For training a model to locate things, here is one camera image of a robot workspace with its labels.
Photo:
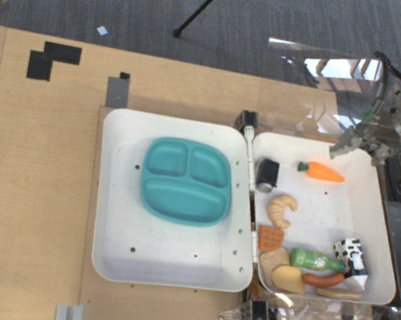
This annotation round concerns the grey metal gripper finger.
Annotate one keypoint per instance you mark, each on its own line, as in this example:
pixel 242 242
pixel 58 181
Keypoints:
pixel 355 137
pixel 338 149

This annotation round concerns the orange carrot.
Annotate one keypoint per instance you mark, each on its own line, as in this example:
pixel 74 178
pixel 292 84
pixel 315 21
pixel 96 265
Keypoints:
pixel 322 172

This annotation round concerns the white plastic tray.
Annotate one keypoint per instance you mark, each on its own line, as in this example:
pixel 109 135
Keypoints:
pixel 172 255
pixel 325 217

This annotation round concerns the tan croissant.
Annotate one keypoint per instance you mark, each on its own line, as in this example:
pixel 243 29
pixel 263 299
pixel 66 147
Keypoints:
pixel 278 209

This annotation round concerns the thin black and white rod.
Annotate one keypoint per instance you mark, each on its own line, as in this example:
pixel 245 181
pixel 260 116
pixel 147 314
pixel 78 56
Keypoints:
pixel 252 170

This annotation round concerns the black and white milk carton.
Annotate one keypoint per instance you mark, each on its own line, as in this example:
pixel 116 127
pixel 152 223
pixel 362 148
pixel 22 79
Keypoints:
pixel 353 258

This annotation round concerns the orange-brown waffle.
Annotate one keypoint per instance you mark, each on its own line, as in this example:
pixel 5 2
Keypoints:
pixel 269 238

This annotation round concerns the green bottle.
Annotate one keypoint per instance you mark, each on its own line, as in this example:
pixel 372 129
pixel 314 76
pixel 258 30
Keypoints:
pixel 310 260

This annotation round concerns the tan bread slice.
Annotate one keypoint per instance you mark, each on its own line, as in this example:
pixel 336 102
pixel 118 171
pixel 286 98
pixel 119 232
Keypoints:
pixel 273 259

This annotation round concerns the red-brown sausage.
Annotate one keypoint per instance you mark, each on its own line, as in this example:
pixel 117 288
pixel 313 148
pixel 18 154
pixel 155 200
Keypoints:
pixel 322 280

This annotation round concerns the pale yellow cheese wedge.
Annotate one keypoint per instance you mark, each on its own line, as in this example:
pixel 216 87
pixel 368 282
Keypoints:
pixel 287 278

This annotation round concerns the tan oval biscuit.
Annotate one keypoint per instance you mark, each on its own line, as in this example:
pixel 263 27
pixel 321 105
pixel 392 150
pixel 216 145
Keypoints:
pixel 339 294

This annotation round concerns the teal divided plate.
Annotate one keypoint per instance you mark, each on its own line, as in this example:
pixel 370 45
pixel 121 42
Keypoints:
pixel 186 183

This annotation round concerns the black pole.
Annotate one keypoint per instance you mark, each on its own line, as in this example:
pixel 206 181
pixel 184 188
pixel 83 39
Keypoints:
pixel 203 8

